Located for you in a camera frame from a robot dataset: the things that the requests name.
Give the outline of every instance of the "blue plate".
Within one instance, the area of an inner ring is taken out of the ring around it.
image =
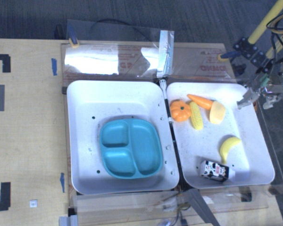
[[[145,120],[124,119],[106,123],[100,131],[100,149],[106,171],[116,178],[146,178],[162,167],[157,131]]]

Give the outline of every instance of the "yellow pole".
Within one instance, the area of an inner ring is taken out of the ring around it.
[[[281,49],[283,49],[283,46],[282,44],[279,42],[279,41],[276,41],[275,43],[275,48],[276,48],[276,51],[277,53],[279,53],[281,51]],[[265,54],[265,56],[268,58],[268,59],[272,59],[272,57],[274,56],[274,53],[273,53],[273,50],[274,48],[271,47]]]
[[[263,18],[261,23],[255,29],[255,31],[248,38],[248,42],[250,44],[255,44],[257,40],[261,37],[261,35],[266,30],[266,24],[275,18],[283,9],[283,0],[278,0],[274,6],[269,10],[268,14]]]

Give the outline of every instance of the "tray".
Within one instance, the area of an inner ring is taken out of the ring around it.
[[[116,178],[151,177],[162,166],[158,134],[145,120],[109,121],[100,131],[100,149],[106,171]]]
[[[175,82],[167,87],[171,104],[181,99],[190,102],[187,94],[217,100],[226,107],[223,121],[216,125],[208,120],[209,111],[200,108],[204,128],[195,130],[191,120],[173,123],[179,157],[186,182],[199,189],[224,186],[264,185],[273,181],[275,170],[253,106],[238,109],[237,101],[246,89],[239,84]],[[219,147],[230,136],[242,142],[228,155],[226,166],[235,171],[235,181],[223,183],[201,178],[200,164],[204,160],[221,163]]]
[[[176,187],[179,172],[162,90],[152,82],[74,81],[67,88],[71,180],[81,194],[164,191]],[[121,179],[101,158],[100,131],[109,121],[139,119],[159,136],[163,163],[155,175]]]

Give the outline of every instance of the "wooden table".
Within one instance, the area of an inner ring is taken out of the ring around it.
[[[0,39],[0,54],[11,57],[2,72],[5,107],[0,111],[0,184],[11,183],[11,206],[0,211],[0,226],[54,226],[69,206],[67,138],[62,89],[61,44],[64,40]],[[57,60],[57,75],[52,61]],[[65,175],[65,192],[60,182]],[[37,200],[37,207],[30,207]],[[274,197],[268,207],[215,213],[222,225],[283,225]],[[204,225],[199,216],[189,225]],[[156,225],[159,220],[117,225]]]

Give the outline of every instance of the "toy carrot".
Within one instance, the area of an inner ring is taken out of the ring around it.
[[[194,101],[197,105],[199,105],[202,108],[205,108],[207,110],[210,110],[212,108],[213,101],[199,97],[199,96],[194,96],[191,94],[188,94],[188,98],[190,98],[192,101]]]

